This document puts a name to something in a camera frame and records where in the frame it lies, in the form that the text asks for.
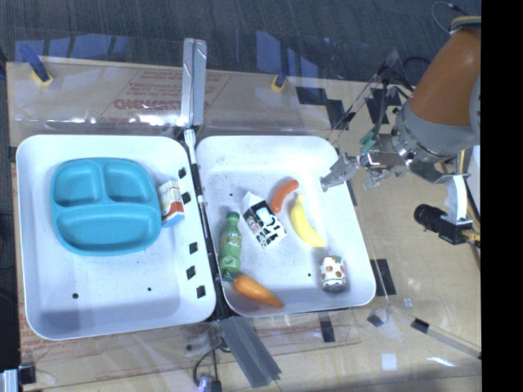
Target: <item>blue dish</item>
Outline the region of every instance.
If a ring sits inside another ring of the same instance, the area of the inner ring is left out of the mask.
[[[147,171],[122,158],[80,158],[51,179],[56,236],[83,255],[117,255],[149,247],[159,236],[158,195]]]

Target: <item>toy bottle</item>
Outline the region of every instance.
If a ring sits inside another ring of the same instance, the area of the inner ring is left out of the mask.
[[[226,227],[220,234],[220,258],[218,265],[224,274],[239,272],[239,255],[241,253],[242,234],[238,230],[239,213],[227,213]]]

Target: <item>toy banana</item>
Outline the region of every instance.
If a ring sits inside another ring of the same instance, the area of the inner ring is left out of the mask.
[[[314,231],[311,224],[309,224],[305,215],[302,200],[303,196],[299,194],[296,203],[291,209],[291,222],[293,223],[293,227],[303,241],[309,243],[313,247],[323,247],[325,241],[316,231]]]

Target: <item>gray carpet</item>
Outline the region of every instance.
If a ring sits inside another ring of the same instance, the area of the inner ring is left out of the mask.
[[[318,66],[292,74],[367,81],[392,49],[415,85],[449,38],[450,21],[480,15],[481,0],[0,0],[0,47],[16,59],[16,41],[69,33],[127,36],[150,42],[200,38],[208,67],[276,73],[260,54],[269,38]],[[165,45],[135,54],[172,63]],[[44,47],[44,55],[55,55]],[[18,365],[10,150],[5,82],[0,82],[0,371]]]

